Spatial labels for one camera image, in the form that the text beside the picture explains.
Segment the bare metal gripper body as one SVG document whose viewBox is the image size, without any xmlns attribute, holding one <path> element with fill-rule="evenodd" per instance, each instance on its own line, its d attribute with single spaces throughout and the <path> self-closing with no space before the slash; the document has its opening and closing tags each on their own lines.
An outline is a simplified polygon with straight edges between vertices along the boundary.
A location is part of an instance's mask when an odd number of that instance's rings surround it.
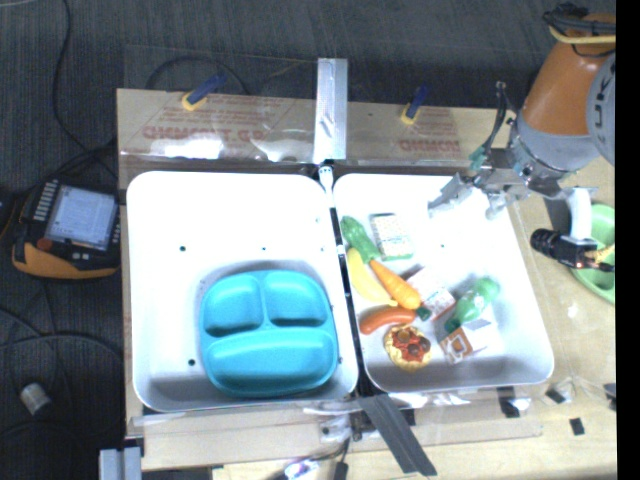
<svg viewBox="0 0 640 480">
<path fill-rule="evenodd" d="M 536 193 L 557 198 L 560 181 L 568 174 L 546 165 L 520 149 L 496 148 L 485 152 L 479 148 L 472 154 L 474 185 L 487 194 L 504 194 L 524 198 Z"/>
</svg>

